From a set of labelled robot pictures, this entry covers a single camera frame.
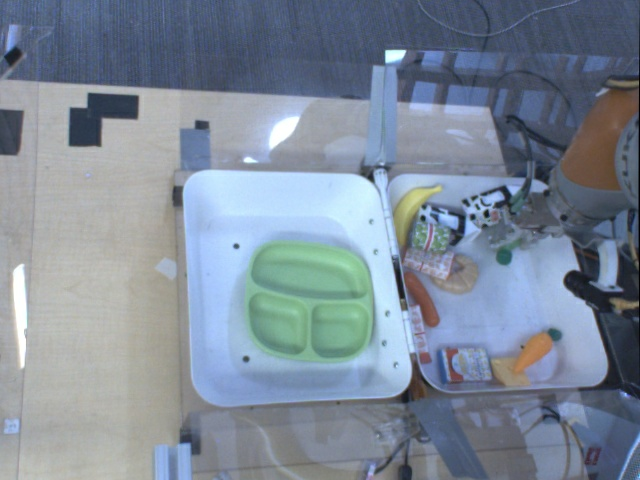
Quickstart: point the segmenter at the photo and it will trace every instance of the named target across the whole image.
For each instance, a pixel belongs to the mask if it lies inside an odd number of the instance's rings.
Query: gray carpet
[[[423,0],[484,32],[472,0]],[[480,0],[492,30],[567,0]],[[487,51],[633,57],[640,0],[585,0],[487,41]],[[53,27],[14,78],[145,87],[367,97],[387,48],[472,48],[415,0],[0,0],[0,27]]]

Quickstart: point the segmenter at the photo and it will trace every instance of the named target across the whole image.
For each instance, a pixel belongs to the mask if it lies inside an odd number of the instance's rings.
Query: wire
[[[549,414],[543,414],[540,418],[538,418],[536,421],[533,422],[533,424],[522,433],[523,436],[527,435],[529,432],[531,432],[534,428],[536,428],[538,425],[540,425],[540,423],[542,423],[544,420],[551,418],[554,421],[556,421],[559,425],[560,428],[562,429],[562,434],[564,436],[564,442],[565,442],[565,447],[566,447],[566,458],[565,458],[565,464],[564,464],[564,471],[562,473],[562,479],[567,479],[569,478],[569,472],[571,470],[571,443],[569,442],[569,434],[571,434],[573,436],[573,439],[575,440],[576,444],[578,445],[578,450],[580,451],[580,456],[582,457],[582,460],[580,461],[580,467],[582,469],[582,472],[584,472],[584,449],[582,448],[582,442],[580,441],[580,438],[578,437],[578,434],[576,433],[575,430],[573,430],[573,427],[571,426],[570,423],[568,423],[567,421],[564,421],[562,419],[562,417],[560,416],[560,414],[555,410],[552,409],[551,407],[547,406],[547,405],[543,405],[540,407],[541,410],[547,411]]]
[[[438,67],[440,69],[444,69],[445,71],[447,71],[453,78],[455,78],[456,82],[458,82],[462,87],[465,87],[466,84],[464,83],[464,80],[462,80],[462,78],[460,78],[460,76],[455,72],[454,69],[450,68],[449,66],[445,66],[443,64],[438,64],[436,62],[433,61],[427,61],[427,64],[424,63],[424,59],[421,58],[417,58],[415,59],[412,64],[419,64],[420,66],[425,66],[425,65],[432,65],[434,67]]]
[[[389,455],[382,464],[376,466],[374,474],[377,475],[378,473],[382,473],[385,469],[387,469],[387,466],[389,466],[389,464],[393,462],[393,459],[395,459],[396,456],[402,451],[402,448],[404,448],[405,446],[408,447],[409,441],[411,441],[411,437],[408,437],[404,441],[401,441],[400,444],[396,446],[395,450],[391,452],[391,455]]]
[[[522,127],[523,130],[526,131],[530,140],[536,141],[538,144],[542,144],[545,147],[550,149],[555,149],[556,151],[566,151],[567,147],[562,144],[558,144],[557,142],[553,142],[552,140],[547,139],[544,135],[539,134],[535,130],[532,130],[527,124],[520,119],[518,116],[509,114],[507,116],[507,122],[509,121],[517,121],[518,124]]]
[[[491,33],[491,18],[489,17],[489,13],[482,2],[480,0],[473,0],[475,4],[480,7],[482,14],[484,14],[484,19],[487,21],[487,34]],[[482,41],[482,48],[480,50],[480,54],[482,55],[487,49],[487,43],[489,42],[489,36],[487,35]],[[480,63],[478,62],[478,68],[476,72],[473,74],[473,79],[471,80],[471,87],[476,86],[476,80],[478,79],[478,71],[480,71]]]
[[[529,192],[531,191],[531,183],[533,182],[533,176],[536,171],[536,163],[533,159],[533,152],[531,151],[531,141],[529,140],[527,130],[526,128],[522,128],[520,125],[522,121],[518,118],[509,119],[509,117],[513,118],[515,116],[507,116],[507,123],[513,124],[518,130],[518,135],[520,135],[520,138],[524,143],[525,154],[527,156],[527,177],[525,178],[520,190],[513,194],[513,196],[509,200],[511,213],[518,213],[526,202],[527,197],[529,197]]]
[[[558,85],[555,84],[552,80],[534,71],[529,71],[528,69],[514,69],[513,71],[507,71],[506,73],[503,73],[498,77],[498,79],[496,80],[496,83],[493,85],[494,89],[498,87],[498,85],[503,79],[511,75],[534,76],[539,80],[542,80],[546,84],[550,85],[551,87],[553,87],[556,90],[556,92],[560,95],[560,97],[564,100],[564,102],[567,104],[567,108],[569,109],[569,112],[571,113],[571,117],[573,117],[574,122],[576,123],[578,122],[578,119],[576,118],[575,110],[573,109],[573,105],[571,104],[571,101],[569,100],[568,96],[564,93],[564,91],[560,89],[560,87],[558,87]]]
[[[640,306],[640,301],[637,300],[627,300],[622,297],[611,297],[609,299],[609,303],[613,307],[613,310],[619,315],[623,311],[638,309]]]
[[[409,448],[411,448],[411,439],[407,441],[407,446],[404,447],[404,465],[409,465]]]
[[[627,211],[627,242],[629,243],[629,251],[631,252],[633,265],[636,267],[636,270],[640,270],[640,268],[638,268],[638,251],[633,239],[633,221],[636,219],[636,215],[637,212],[634,209]]]
[[[425,9],[425,7],[422,4],[421,0],[417,0],[417,1],[418,1],[418,6],[420,7],[420,10],[427,16],[427,18],[429,18],[431,21],[437,23],[441,27],[446,28],[447,30],[451,30],[452,32],[456,32],[458,34],[462,34],[462,35],[465,35],[465,36],[468,36],[468,37],[495,37],[495,36],[499,36],[500,34],[504,34],[505,32],[509,32],[510,30],[513,30],[518,25],[524,23],[525,21],[527,21],[529,18],[532,18],[533,16],[536,16],[538,14],[542,14],[543,12],[548,12],[548,11],[553,11],[555,9],[562,9],[564,7],[569,7],[570,5],[577,4],[578,2],[582,2],[583,0],[571,0],[570,2],[565,2],[565,3],[562,3],[562,4],[552,5],[551,7],[543,7],[542,9],[537,9],[535,11],[532,11],[532,12],[528,13],[528,14],[525,14],[522,18],[520,18],[518,21],[512,23],[508,27],[502,28],[500,30],[496,30],[495,32],[489,32],[487,34],[479,34],[477,32],[469,32],[467,30],[461,30],[459,28],[455,28],[455,27],[452,27],[450,25],[447,25],[446,23],[440,21],[435,16],[429,14],[429,11],[427,11]]]

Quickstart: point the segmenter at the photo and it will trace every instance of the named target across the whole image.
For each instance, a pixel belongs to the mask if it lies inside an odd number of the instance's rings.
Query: banana
[[[396,238],[398,239],[398,245],[400,247],[406,245],[409,228],[420,207],[432,195],[441,191],[442,185],[414,188],[407,192],[397,204],[393,210],[393,225],[396,228]]]

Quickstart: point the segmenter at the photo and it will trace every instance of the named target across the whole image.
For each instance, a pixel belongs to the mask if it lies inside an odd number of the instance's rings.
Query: metal bracket
[[[192,480],[191,445],[158,445],[154,450],[155,480]]]
[[[591,284],[605,293],[621,293],[617,285],[619,258],[615,240],[603,240],[598,244],[600,273],[597,281]]]
[[[371,73],[369,138],[363,171],[389,168],[396,161],[398,73],[394,66],[374,66]]]
[[[427,429],[436,450],[454,477],[488,479],[482,463],[456,420],[450,399],[418,400],[409,408]]]

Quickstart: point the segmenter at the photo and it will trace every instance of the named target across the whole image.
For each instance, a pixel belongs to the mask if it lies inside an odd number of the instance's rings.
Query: wooden table
[[[70,147],[69,108],[86,107],[89,92],[138,95],[138,119],[103,119],[102,147]],[[255,160],[271,159],[265,168],[296,170],[319,158],[355,171],[368,102],[6,81],[0,108],[25,112],[19,155],[0,156],[0,419],[22,423],[19,434],[0,435],[0,478],[151,478],[154,446],[177,442],[188,382],[183,375],[181,383],[186,338],[176,279],[156,270],[177,258],[172,187],[180,129],[209,121],[214,167],[255,168]],[[425,111],[399,107],[407,158],[426,151],[445,165],[455,154],[467,172],[473,164],[504,172],[488,114],[453,116],[451,132],[452,116],[429,109],[427,128]],[[274,126],[289,117],[299,118],[298,128],[270,152]],[[479,147],[461,148],[474,137]],[[8,296],[21,263],[29,294],[24,370]],[[564,442],[544,446],[564,453]],[[434,478],[448,478],[433,449],[415,453]],[[520,454],[529,457],[524,448]],[[506,471],[498,450],[486,458],[496,473]],[[359,465],[317,467],[289,472],[351,478]],[[242,478],[282,478],[278,470],[256,471]]]

